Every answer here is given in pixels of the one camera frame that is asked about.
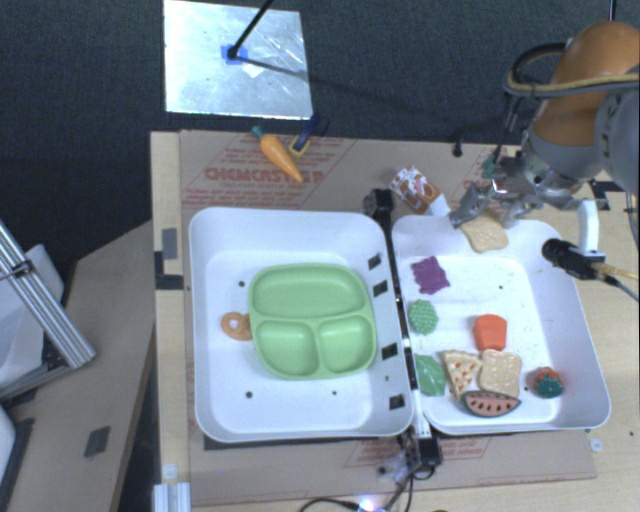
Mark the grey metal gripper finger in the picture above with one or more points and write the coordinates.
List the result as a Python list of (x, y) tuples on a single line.
[(515, 212), (470, 205)]

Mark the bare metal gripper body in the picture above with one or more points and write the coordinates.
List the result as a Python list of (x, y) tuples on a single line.
[(530, 187)]

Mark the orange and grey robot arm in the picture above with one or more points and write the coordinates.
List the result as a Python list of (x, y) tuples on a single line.
[(575, 85)]

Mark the tan bread slice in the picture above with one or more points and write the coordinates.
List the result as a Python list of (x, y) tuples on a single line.
[(501, 374), (485, 237)]

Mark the white and orange carton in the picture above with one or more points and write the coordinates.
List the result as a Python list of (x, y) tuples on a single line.
[(417, 190)]

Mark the purple grapes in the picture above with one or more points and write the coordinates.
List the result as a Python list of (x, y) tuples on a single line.
[(430, 275)]

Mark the white plastic tray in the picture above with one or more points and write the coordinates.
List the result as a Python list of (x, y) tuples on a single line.
[(540, 310), (225, 400)]

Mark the thin black and white rod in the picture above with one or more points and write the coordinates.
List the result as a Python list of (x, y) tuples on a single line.
[(397, 280)]

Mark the green round dotted toy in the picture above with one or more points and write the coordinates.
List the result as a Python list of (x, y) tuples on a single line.
[(422, 317)]

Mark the orange block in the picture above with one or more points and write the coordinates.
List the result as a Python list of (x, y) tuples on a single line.
[(490, 332)]

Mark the brown cardboard board red print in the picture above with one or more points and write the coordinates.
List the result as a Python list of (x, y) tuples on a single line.
[(320, 165)]

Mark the pizza slice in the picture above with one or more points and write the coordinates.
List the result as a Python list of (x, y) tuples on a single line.
[(459, 372)]

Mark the red strawberry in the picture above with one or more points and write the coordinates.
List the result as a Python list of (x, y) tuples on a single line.
[(547, 383)]

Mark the green lettuce leaf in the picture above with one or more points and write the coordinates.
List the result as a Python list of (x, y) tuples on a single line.
[(430, 375)]

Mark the watermelon slice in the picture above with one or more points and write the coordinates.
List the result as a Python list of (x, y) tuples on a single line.
[(490, 406)]

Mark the orange carrot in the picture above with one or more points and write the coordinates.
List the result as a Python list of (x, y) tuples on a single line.
[(280, 155)]

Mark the green divided plate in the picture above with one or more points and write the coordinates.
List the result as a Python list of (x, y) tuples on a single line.
[(310, 320)]

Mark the orange pretzel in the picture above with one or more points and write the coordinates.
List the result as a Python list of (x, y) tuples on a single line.
[(231, 332)]

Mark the black cylinder on white bracket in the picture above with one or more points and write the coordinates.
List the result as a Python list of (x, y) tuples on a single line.
[(570, 256)]

